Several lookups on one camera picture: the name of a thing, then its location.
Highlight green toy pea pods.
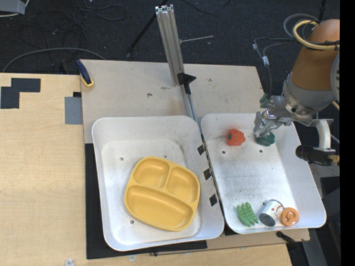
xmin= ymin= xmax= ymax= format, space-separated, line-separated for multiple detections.
xmin=236 ymin=202 xmax=260 ymax=228

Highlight dark green toy vegetable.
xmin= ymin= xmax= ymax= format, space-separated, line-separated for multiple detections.
xmin=255 ymin=131 xmax=276 ymax=147

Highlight orange toy doughnut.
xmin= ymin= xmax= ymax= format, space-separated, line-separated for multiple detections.
xmin=280 ymin=207 xmax=300 ymax=227

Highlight orange toy bell pepper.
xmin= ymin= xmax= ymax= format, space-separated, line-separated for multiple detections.
xmin=225 ymin=128 xmax=246 ymax=147

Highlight white plastic tray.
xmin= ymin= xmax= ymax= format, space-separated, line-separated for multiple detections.
xmin=91 ymin=115 xmax=225 ymax=252
xmin=200 ymin=112 xmax=327 ymax=236

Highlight yellow divided plate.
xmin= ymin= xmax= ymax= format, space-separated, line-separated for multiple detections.
xmin=123 ymin=156 xmax=201 ymax=232

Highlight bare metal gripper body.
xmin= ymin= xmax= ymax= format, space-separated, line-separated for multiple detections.
xmin=263 ymin=94 xmax=311 ymax=127

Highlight black cylinder on white bracket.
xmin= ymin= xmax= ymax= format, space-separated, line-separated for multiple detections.
xmin=295 ymin=119 xmax=341 ymax=166

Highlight black block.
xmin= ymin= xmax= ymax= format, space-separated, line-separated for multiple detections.
xmin=177 ymin=72 xmax=197 ymax=95

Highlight pale flat board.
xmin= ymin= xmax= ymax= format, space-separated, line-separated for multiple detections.
xmin=79 ymin=59 xmax=311 ymax=257

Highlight small white can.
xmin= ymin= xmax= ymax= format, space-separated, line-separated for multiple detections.
xmin=258 ymin=199 xmax=285 ymax=228

